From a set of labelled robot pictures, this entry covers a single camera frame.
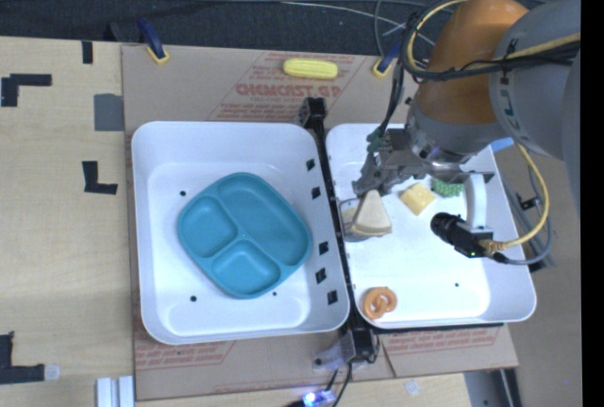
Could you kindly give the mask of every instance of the brown donut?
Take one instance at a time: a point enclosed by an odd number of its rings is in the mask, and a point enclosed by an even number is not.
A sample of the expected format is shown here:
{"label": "brown donut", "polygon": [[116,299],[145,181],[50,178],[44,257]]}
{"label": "brown donut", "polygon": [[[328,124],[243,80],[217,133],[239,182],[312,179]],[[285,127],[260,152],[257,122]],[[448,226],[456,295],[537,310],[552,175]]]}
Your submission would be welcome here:
{"label": "brown donut", "polygon": [[396,295],[386,286],[367,290],[362,299],[362,312],[371,320],[381,318],[396,308]]}

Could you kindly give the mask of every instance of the black connector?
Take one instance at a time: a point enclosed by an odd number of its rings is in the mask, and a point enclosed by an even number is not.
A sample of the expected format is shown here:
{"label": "black connector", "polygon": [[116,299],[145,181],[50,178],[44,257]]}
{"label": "black connector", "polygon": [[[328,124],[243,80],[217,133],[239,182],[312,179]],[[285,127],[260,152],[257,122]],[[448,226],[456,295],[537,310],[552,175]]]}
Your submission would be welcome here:
{"label": "black connector", "polygon": [[452,245],[456,251],[467,258],[482,258],[486,256],[486,250],[478,241],[493,239],[490,231],[476,232],[470,230],[467,223],[458,215],[439,212],[430,221],[432,232],[446,243]]}

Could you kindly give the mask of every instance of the black hole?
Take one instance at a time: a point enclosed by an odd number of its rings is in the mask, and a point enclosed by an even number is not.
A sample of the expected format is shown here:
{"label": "black hole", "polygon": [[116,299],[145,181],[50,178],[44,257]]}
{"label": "black hole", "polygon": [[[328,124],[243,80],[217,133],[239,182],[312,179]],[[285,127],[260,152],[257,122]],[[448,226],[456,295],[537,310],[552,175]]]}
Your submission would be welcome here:
{"label": "black hole", "polygon": [[314,274],[314,277],[316,277],[316,279],[317,279],[317,284],[319,284],[320,282],[324,281],[327,278],[327,273],[325,272],[325,268],[319,269]]}
{"label": "black hole", "polygon": [[338,292],[336,290],[327,293],[327,304],[331,305],[338,300]]}

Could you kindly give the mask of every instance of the yellow oblong object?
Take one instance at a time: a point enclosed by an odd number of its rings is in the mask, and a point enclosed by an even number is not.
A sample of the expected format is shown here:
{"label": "yellow oblong object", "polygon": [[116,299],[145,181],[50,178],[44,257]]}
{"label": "yellow oblong object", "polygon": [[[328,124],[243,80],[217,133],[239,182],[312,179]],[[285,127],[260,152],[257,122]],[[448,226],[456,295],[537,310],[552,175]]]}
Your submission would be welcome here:
{"label": "yellow oblong object", "polygon": [[283,71],[290,76],[333,79],[338,75],[338,65],[325,59],[289,58],[283,61]]}

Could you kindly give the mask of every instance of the blue clip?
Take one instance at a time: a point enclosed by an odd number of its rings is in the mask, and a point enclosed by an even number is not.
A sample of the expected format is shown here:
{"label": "blue clip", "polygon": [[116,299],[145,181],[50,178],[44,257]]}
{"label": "blue clip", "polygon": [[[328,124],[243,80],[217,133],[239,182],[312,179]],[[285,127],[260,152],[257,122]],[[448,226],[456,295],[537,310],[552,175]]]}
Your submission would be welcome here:
{"label": "blue clip", "polygon": [[390,68],[392,67],[394,58],[396,58],[400,53],[400,46],[400,41],[395,42],[390,48],[390,51],[388,51],[388,54],[374,65],[372,71],[375,76],[378,78],[384,78],[388,74]]}
{"label": "blue clip", "polygon": [[149,52],[149,55],[151,55],[151,58],[153,58],[154,62],[157,64],[163,64],[170,59],[168,52],[163,49],[158,32],[147,22],[146,19],[140,18],[137,21],[137,27],[143,34],[144,40],[148,44],[147,51]]}

